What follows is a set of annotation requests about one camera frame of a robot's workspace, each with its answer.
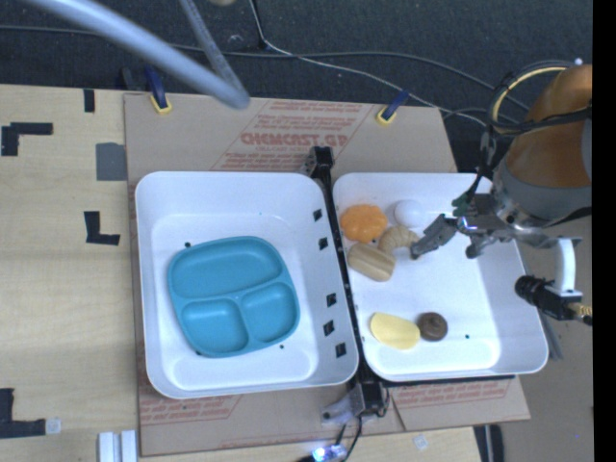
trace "cardboard sheet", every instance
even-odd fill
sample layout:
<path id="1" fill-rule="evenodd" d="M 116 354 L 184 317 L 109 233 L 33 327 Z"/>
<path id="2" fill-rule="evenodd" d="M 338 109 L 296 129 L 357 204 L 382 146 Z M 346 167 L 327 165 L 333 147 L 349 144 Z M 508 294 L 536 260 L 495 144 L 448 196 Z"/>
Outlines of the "cardboard sheet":
<path id="1" fill-rule="evenodd" d="M 173 110 L 157 114 L 147 94 L 127 93 L 124 113 L 133 289 L 139 374 L 141 455 L 330 440 L 338 426 L 321 424 L 321 409 L 346 386 L 218 398 L 164 398 L 149 384 L 143 360 L 141 288 L 134 192 L 158 170 L 300 171 L 310 147 L 329 145 L 334 177 L 347 172 L 455 172 L 438 111 L 401 107 L 380 126 L 382 105 L 254 98 L 243 111 L 216 100 L 172 95 Z M 384 418 L 365 434 L 527 419 L 518 378 L 392 389 Z"/>

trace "blue divided plate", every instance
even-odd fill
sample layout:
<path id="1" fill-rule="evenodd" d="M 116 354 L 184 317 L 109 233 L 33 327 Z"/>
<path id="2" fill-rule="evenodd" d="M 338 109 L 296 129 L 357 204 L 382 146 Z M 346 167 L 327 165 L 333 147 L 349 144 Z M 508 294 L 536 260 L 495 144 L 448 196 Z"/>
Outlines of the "blue divided plate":
<path id="1" fill-rule="evenodd" d="M 299 323 L 295 286 L 280 254 L 251 236 L 178 252 L 167 283 L 175 315 L 195 351 L 227 357 L 279 343 Z"/>

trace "white tray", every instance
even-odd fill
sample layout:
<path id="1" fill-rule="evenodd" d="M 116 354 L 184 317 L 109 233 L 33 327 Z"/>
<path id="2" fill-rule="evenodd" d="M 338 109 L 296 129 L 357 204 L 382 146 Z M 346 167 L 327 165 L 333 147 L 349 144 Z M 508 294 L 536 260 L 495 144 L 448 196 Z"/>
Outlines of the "white tray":
<path id="1" fill-rule="evenodd" d="M 415 200 L 425 210 L 424 224 L 411 228 L 423 235 L 439 214 L 451 216 L 451 201 L 468 189 L 472 174 L 362 173 L 342 176 L 334 185 L 337 212 L 370 203 L 394 224 L 401 200 Z M 489 190 L 489 181 L 478 192 Z M 344 239 L 347 251 L 354 242 Z M 469 260 L 470 239 L 456 234 L 438 250 L 411 261 L 406 248 L 398 256 L 392 278 L 376 282 L 349 269 L 353 303 L 366 361 L 381 377 L 420 381 L 537 372 L 548 359 L 548 345 L 537 309 L 518 297 L 514 284 L 525 274 L 515 243 L 492 244 Z M 369 329 L 373 313 L 415 321 L 437 312 L 448 321 L 440 342 L 421 340 L 400 351 L 379 343 Z"/>
<path id="2" fill-rule="evenodd" d="M 358 365 L 345 288 L 319 186 L 295 173 L 156 172 L 136 191 L 145 364 L 170 398 L 340 384 Z M 300 321 L 280 345 L 197 355 L 175 318 L 167 267 L 185 243 L 262 238 L 295 284 Z"/>

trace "brown round object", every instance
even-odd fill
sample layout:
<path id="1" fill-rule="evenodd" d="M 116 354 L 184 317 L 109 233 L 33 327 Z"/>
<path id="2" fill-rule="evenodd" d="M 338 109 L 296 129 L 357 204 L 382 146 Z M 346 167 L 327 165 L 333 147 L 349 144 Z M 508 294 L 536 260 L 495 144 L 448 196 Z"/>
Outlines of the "brown round object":
<path id="1" fill-rule="evenodd" d="M 438 313 L 424 313 L 420 316 L 417 326 L 422 337 L 427 341 L 440 341 L 447 335 L 447 321 Z"/>

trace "blue clamp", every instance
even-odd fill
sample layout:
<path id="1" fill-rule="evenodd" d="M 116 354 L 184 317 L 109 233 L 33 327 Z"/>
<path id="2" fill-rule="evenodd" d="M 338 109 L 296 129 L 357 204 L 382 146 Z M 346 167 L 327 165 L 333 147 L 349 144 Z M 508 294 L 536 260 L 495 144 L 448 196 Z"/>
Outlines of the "blue clamp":
<path id="1" fill-rule="evenodd" d="M 145 72 L 147 84 L 152 91 L 150 100 L 152 101 L 154 109 L 159 115 L 166 115 L 172 110 L 173 107 L 171 106 L 171 103 L 168 101 L 167 95 L 165 94 L 163 81 L 161 81 L 161 78 L 152 66 L 146 65 L 143 68 L 143 71 Z"/>
<path id="2" fill-rule="evenodd" d="M 376 122 L 379 125 L 387 126 L 394 121 L 396 110 L 406 102 L 409 95 L 408 90 L 401 90 L 389 106 L 386 106 L 378 112 L 376 115 Z"/>

